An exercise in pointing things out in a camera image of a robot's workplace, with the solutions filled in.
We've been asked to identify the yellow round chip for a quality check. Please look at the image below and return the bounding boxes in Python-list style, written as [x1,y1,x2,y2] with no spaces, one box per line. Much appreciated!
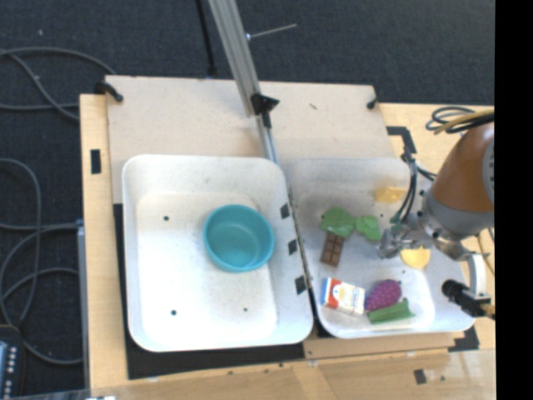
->
[399,246,432,271]

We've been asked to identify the green lettuce leaf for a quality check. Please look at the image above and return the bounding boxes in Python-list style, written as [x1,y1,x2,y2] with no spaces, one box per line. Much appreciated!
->
[354,214,382,242]

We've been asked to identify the white and orange carton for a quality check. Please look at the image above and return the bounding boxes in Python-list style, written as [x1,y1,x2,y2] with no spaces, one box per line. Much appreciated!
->
[320,277,366,318]

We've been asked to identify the thin black and white rod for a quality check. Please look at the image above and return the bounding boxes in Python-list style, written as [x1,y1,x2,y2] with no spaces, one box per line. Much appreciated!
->
[286,189,314,293]

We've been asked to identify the purple grapes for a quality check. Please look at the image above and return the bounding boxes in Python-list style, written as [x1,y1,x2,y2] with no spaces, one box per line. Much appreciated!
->
[364,278,404,313]

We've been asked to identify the black cylinder on white bracket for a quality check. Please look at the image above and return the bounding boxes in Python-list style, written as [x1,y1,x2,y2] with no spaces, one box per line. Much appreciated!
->
[441,252,493,318]

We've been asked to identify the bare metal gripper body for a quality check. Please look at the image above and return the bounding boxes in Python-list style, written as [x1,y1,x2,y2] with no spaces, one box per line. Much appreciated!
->
[398,211,466,262]

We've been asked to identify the green flat block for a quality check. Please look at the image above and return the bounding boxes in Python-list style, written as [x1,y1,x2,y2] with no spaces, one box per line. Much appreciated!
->
[366,298,416,325]

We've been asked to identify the teal bowl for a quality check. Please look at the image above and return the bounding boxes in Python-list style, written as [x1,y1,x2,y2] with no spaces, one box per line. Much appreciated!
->
[202,203,276,274]

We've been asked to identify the pale wooden board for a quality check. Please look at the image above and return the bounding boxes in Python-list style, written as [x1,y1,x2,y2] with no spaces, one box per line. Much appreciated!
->
[103,75,460,360]

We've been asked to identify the white plastic tray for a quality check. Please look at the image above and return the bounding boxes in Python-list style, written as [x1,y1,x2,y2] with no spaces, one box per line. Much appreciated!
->
[121,153,315,353]
[286,156,477,341]

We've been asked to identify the brown chocolate bar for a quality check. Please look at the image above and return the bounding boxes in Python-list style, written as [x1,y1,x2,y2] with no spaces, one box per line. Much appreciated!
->
[319,231,346,268]

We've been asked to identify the green broccoli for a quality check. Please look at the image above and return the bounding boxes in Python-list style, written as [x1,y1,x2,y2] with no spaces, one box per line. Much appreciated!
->
[319,207,357,238]

